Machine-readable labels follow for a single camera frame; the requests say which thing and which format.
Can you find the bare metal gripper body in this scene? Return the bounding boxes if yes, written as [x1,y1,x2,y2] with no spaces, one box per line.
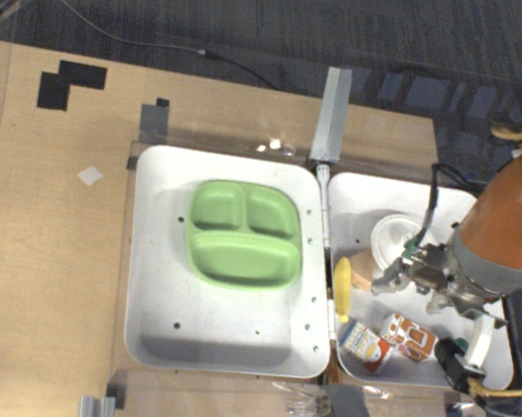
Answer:
[396,239,516,324]

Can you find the green divided plate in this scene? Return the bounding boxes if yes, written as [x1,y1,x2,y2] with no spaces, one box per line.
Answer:
[179,174,313,297]

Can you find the white and orange carton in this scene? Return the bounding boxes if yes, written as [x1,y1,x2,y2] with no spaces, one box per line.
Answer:
[375,309,443,366]

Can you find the white plastic tray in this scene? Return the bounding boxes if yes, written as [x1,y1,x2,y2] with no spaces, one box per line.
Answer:
[112,141,355,390]
[304,169,522,401]

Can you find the beige bread piece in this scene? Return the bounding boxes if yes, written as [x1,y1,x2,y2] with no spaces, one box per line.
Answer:
[344,245,379,294]

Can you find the white round lidded cup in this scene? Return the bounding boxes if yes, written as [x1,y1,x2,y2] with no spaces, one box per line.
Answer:
[366,209,441,276]

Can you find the yellow banana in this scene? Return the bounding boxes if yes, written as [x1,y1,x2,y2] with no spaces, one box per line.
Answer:
[326,255,359,325]

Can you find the black cylinder on white bracket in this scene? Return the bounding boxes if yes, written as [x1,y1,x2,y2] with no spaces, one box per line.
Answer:
[428,309,497,397]

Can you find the blue yellow and red carton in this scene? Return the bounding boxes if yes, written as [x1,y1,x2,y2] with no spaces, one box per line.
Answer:
[335,317,398,378]

